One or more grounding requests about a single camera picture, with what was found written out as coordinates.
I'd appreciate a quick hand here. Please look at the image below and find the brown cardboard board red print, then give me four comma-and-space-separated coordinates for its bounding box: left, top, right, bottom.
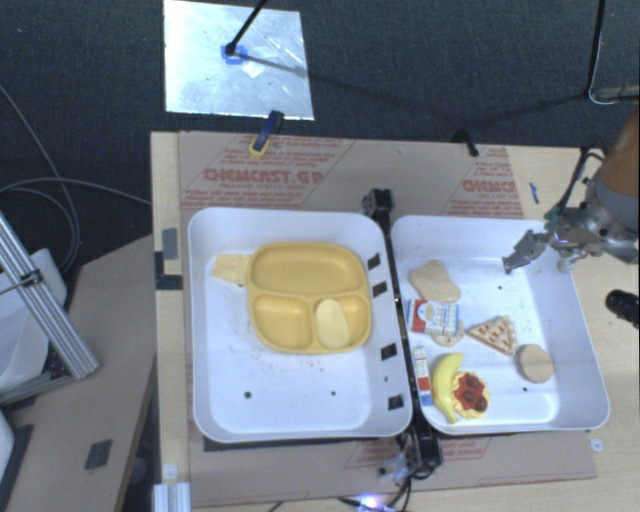
176, 130, 599, 509

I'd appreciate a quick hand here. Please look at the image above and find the pale yellow oval potato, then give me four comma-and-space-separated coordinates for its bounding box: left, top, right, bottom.
314, 298, 353, 350

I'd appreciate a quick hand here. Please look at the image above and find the yellow banana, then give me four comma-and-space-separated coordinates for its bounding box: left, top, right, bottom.
430, 352, 466, 425

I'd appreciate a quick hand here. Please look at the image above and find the white plastic tray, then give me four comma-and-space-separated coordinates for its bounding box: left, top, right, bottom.
389, 214, 612, 437
186, 205, 415, 445

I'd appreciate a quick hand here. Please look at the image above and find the yellow pasta with red sauce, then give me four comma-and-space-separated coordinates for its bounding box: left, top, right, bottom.
451, 370, 492, 422

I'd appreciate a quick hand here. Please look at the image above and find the yellow square cracker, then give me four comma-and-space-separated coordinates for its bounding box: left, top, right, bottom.
209, 253, 254, 288

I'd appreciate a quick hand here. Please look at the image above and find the beige round biscuit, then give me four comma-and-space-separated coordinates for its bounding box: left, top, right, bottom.
432, 320, 466, 348

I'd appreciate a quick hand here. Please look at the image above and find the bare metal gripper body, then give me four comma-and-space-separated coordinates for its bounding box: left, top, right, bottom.
543, 203, 640, 265

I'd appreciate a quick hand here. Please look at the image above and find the thin black rod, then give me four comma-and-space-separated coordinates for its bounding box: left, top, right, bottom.
377, 207, 429, 454

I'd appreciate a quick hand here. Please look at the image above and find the yellow divided plate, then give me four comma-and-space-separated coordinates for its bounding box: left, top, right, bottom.
246, 241, 373, 356

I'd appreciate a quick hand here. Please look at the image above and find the tan round bun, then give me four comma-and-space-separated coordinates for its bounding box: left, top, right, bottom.
514, 343, 556, 385

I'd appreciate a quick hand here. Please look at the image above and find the tan toy bread slice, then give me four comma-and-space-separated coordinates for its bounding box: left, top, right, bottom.
409, 259, 462, 305

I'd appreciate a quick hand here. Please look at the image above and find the small white red blue carton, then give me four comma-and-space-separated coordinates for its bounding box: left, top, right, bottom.
410, 345, 434, 408

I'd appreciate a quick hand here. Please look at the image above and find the toy pizza slice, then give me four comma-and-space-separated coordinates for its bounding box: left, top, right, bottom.
465, 314, 518, 357

